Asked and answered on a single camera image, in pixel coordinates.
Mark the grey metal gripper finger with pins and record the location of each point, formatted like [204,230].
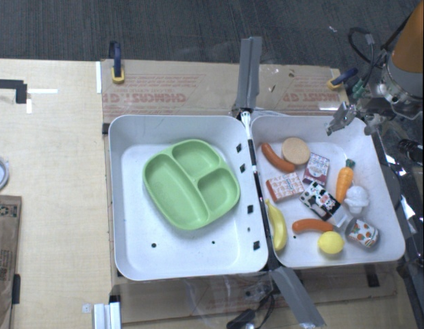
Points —
[342,116]
[372,122]

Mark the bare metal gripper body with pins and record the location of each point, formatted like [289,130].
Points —
[376,105]

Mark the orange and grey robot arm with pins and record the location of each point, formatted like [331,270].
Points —
[407,43]

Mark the tan round biscuit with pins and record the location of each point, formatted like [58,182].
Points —
[296,150]

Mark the red and white carton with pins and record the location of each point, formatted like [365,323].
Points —
[316,169]

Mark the orange carrot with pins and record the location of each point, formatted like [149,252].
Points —
[344,181]

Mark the white ice cream toy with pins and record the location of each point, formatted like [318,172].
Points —
[357,199]

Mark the orange sausage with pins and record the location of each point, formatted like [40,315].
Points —
[311,225]
[276,159]

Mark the black and white cow carton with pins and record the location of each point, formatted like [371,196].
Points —
[319,200]

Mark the orange and white carton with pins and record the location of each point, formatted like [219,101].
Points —
[284,187]

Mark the thin black and white rod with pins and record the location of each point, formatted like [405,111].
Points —
[254,156]

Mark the white plastic tray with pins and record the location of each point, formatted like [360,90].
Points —
[184,252]
[376,225]

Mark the white can with orange print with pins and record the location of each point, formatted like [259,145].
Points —
[364,233]

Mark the yellow lemon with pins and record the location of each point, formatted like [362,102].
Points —
[331,243]

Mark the yellow banana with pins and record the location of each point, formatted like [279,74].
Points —
[279,228]

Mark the brown cardboard board, red print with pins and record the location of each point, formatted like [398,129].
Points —
[198,91]

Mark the green divided plate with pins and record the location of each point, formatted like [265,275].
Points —
[177,190]

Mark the brown paper bag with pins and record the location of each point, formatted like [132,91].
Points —
[4,259]

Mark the black cylinder on white bracket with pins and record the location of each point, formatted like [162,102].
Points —
[411,150]

